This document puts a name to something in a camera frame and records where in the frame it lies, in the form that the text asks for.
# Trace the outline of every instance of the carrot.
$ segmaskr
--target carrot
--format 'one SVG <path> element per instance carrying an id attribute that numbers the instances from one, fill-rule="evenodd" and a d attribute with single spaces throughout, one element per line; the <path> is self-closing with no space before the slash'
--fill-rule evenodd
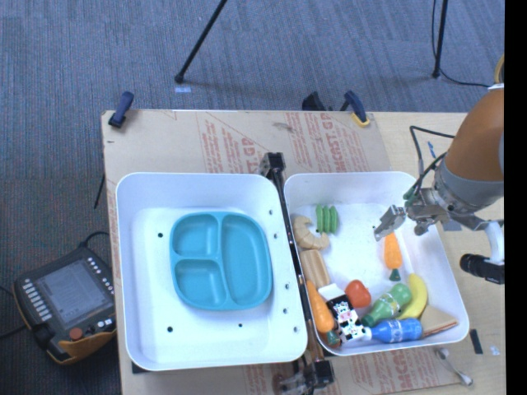
<path id="1" fill-rule="evenodd" d="M 403 264 L 403 255 L 395 233 L 390 233 L 385 237 L 385 264 L 392 269 L 391 281 L 400 281 L 398 268 Z"/>
<path id="2" fill-rule="evenodd" d="M 307 294 L 310 298 L 311 311 L 313 319 L 315 320 L 315 327 L 317 331 L 325 334 L 331 331 L 335 326 L 335 319 L 326 305 L 322 295 L 316 290 L 315 284 L 312 281 L 306 281 Z"/>

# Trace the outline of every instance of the blue divided plate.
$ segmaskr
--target blue divided plate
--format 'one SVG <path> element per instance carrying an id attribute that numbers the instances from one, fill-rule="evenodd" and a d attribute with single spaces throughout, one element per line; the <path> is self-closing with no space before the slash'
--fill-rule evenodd
<path id="1" fill-rule="evenodd" d="M 252 218 L 228 211 L 182 216 L 170 232 L 175 292 L 208 310 L 250 309 L 273 286 L 267 239 Z"/>

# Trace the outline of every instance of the table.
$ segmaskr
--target table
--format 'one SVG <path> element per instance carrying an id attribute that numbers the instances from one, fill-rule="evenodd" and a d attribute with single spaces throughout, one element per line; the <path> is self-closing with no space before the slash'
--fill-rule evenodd
<path id="1" fill-rule="evenodd" d="M 124 307 L 119 271 L 119 236 L 115 189 L 126 174 L 136 171 L 250 173 L 263 153 L 282 152 L 286 173 L 338 172 L 350 170 L 399 170 L 417 175 L 417 153 L 408 131 L 410 125 L 455 134 L 464 113 L 368 113 L 370 125 L 360 128 L 350 113 L 307 113 L 288 111 L 192 111 L 129 110 L 120 129 L 108 120 L 114 111 L 101 114 L 105 157 L 105 184 L 109 207 L 115 302 L 117 309 L 119 363 L 125 395 L 139 393 L 271 394 L 276 365 L 250 365 L 173 372 L 134 373 L 124 343 Z M 423 153 L 430 142 L 436 154 L 446 151 L 450 141 L 419 135 Z M 425 165 L 431 161 L 425 158 Z M 430 185 L 431 177 L 424 185 Z M 479 212 L 487 219 L 504 216 L 503 198 Z M 477 330 L 483 354 L 476 355 L 469 337 L 449 344 L 450 360 L 471 376 L 478 393 L 506 391 L 505 286 L 486 282 L 463 272 L 459 258 L 465 253 L 489 255 L 484 233 L 469 230 L 444 231 L 441 240 L 467 309 L 470 327 Z M 407 360 L 412 359 L 408 353 Z M 379 356 L 354 355 L 352 367 L 342 357 L 331 359 L 337 381 L 317 393 L 441 393 L 464 394 L 457 376 L 439 361 L 431 364 L 430 375 L 419 376 L 406 364 L 391 365 L 391 377 L 364 376 L 364 370 L 381 373 Z"/>

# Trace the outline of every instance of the tomato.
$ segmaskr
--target tomato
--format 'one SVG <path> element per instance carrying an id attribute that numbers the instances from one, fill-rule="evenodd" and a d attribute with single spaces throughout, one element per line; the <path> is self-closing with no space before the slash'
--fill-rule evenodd
<path id="1" fill-rule="evenodd" d="M 353 280 L 344 291 L 354 308 L 367 307 L 371 303 L 371 294 L 360 280 Z"/>

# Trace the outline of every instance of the robotic hand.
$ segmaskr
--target robotic hand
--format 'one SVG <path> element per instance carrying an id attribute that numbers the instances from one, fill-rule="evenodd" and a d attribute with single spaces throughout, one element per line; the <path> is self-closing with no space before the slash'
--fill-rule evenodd
<path id="1" fill-rule="evenodd" d="M 476 277 L 505 283 L 504 221 L 485 221 L 474 215 L 504 196 L 504 89 L 503 84 L 489 88 L 467 114 L 449 150 L 436 158 L 404 195 L 404 207 L 392 205 L 380 218 L 374 229 L 377 241 L 401 226 L 406 216 L 416 222 L 416 235 L 423 235 L 438 221 L 484 230 L 491 257 L 467 253 L 459 264 Z M 432 169 L 431 188 L 421 188 L 424 175 Z"/>

